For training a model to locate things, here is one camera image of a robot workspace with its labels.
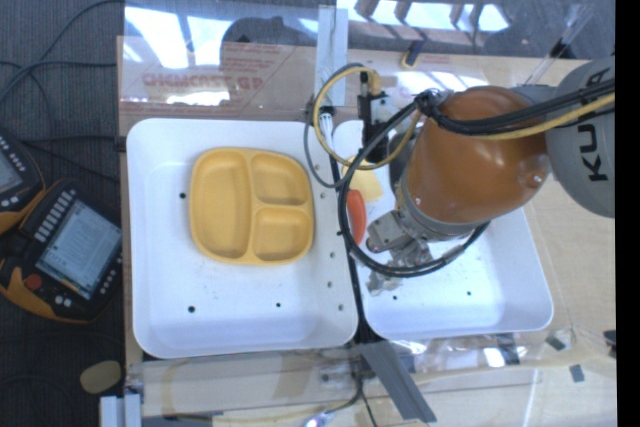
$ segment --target lcd screen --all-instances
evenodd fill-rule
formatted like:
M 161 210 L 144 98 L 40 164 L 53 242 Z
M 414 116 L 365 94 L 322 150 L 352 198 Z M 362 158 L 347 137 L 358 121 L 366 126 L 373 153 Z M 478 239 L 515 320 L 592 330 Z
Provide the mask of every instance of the lcd screen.
M 22 179 L 15 168 L 7 160 L 3 153 L 0 153 L 0 194 L 18 185 Z
M 76 200 L 36 267 L 89 300 L 121 242 L 118 226 Z

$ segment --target red button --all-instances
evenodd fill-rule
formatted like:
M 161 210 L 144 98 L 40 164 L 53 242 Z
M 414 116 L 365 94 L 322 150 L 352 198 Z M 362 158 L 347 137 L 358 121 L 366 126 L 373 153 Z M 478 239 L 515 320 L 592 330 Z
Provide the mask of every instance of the red button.
M 29 274 L 24 284 L 29 290 L 35 292 L 42 286 L 42 278 L 38 274 Z

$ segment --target white tray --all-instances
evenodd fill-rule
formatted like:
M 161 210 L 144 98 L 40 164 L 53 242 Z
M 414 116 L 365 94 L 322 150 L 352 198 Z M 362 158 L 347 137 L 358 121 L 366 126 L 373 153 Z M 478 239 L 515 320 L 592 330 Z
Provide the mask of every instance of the white tray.
M 361 126 L 349 121 L 336 128 L 334 145 L 342 157 L 356 153 Z M 391 210 L 395 201 L 388 168 L 375 173 L 384 195 L 367 203 L 367 223 Z M 434 255 L 450 245 L 433 244 Z M 361 248 L 381 263 L 390 259 L 388 252 L 372 254 L 364 242 Z M 370 274 L 358 265 L 364 316 L 378 335 L 390 340 L 535 331 L 553 316 L 551 294 L 522 209 L 493 220 L 465 253 L 433 274 L 405 279 L 397 289 L 377 296 L 366 287 Z
M 311 179 L 314 242 L 290 264 L 218 262 L 191 238 L 189 183 L 202 152 L 276 151 L 308 171 L 302 137 L 296 122 L 148 119 L 131 129 L 133 330 L 144 351 L 176 358 L 334 347 L 352 338 L 358 315 L 333 191 Z M 331 180 L 326 154 L 310 139 L 320 174 Z

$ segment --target yellow plate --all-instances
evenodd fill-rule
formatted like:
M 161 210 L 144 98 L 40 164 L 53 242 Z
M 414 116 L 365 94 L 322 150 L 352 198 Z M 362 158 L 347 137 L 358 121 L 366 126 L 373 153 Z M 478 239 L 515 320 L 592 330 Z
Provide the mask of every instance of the yellow plate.
M 256 265 L 292 262 L 313 241 L 309 177 L 280 153 L 209 150 L 192 171 L 189 217 L 196 245 L 211 258 Z

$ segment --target black and yellow device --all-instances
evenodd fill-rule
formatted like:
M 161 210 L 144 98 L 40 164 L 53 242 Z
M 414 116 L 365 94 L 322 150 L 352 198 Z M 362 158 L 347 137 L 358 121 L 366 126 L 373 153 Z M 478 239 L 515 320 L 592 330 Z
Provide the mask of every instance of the black and yellow device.
M 31 154 L 0 127 L 0 234 L 17 225 L 44 192 L 42 173 Z
M 0 257 L 0 292 L 10 301 L 41 317 L 89 323 L 122 280 L 118 212 L 81 182 L 60 180 L 2 237 Z

